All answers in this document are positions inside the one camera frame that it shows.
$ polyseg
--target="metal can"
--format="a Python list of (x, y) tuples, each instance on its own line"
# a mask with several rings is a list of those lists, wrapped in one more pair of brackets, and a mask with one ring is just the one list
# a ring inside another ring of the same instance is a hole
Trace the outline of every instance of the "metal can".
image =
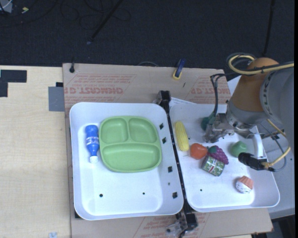
[(222, 161), (207, 155), (202, 162), (201, 168), (218, 177), (220, 174), (222, 174), (224, 166), (225, 164)]

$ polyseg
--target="yellow corn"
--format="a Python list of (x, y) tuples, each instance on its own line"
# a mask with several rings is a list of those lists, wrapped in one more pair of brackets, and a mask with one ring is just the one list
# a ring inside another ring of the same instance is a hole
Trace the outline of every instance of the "yellow corn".
[(178, 146), (181, 151), (185, 152), (189, 150), (189, 140), (185, 127), (181, 121), (175, 123), (175, 135), (177, 137)]

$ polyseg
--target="white bottle cap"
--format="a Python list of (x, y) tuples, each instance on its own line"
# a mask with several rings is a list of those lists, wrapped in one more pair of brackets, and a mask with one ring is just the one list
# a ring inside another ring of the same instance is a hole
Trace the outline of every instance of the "white bottle cap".
[(90, 156), (90, 157), (89, 157), (89, 161), (90, 161), (91, 163), (96, 163), (96, 162), (98, 162), (98, 157), (97, 157), (97, 156)]

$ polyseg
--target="blue bottle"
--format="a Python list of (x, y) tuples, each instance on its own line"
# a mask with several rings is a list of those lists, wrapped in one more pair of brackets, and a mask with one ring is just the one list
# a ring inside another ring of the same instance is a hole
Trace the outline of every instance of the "blue bottle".
[(98, 127), (96, 125), (88, 125), (85, 128), (86, 147), (90, 152), (89, 161), (96, 163), (98, 161), (97, 151), (99, 149)]

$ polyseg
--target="orange tomato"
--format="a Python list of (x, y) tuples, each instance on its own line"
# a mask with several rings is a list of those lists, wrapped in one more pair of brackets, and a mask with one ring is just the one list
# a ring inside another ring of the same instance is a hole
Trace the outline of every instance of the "orange tomato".
[(199, 143), (194, 143), (190, 147), (190, 156), (196, 160), (203, 158), (207, 153), (208, 149)]

